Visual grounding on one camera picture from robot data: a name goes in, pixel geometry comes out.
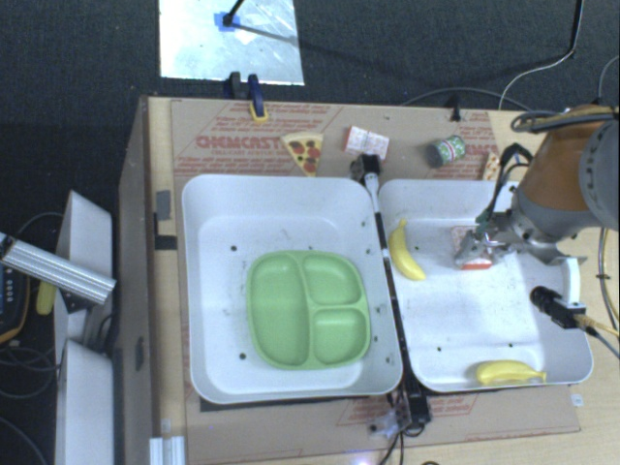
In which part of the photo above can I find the green divided plate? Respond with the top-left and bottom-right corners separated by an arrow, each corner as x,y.
245,250 -> 373,371

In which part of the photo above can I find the white and red packet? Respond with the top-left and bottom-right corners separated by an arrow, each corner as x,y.
344,125 -> 391,161

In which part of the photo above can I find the thin black and white rod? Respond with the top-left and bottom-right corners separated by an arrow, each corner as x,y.
366,171 -> 419,396

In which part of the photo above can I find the green and white can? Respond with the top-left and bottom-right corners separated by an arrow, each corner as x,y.
426,135 -> 468,169

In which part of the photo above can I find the brown cardboard board, red print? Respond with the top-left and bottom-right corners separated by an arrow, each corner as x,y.
169,98 -> 582,454

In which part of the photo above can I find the white plastic tray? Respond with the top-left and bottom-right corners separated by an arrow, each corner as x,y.
181,172 -> 405,405
377,177 -> 596,394

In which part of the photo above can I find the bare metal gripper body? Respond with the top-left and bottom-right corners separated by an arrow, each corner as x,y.
481,213 -> 588,265

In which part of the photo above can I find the toy pizza slice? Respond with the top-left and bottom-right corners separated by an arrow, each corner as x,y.
281,132 -> 325,178

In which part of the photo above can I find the red and white carton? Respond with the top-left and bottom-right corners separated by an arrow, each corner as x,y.
450,225 -> 495,271

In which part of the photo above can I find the yellow banana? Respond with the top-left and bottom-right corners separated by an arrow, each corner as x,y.
475,359 -> 548,387
388,218 -> 427,282

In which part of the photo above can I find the black cylinder on white bracket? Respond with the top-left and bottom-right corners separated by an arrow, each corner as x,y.
529,256 -> 588,331

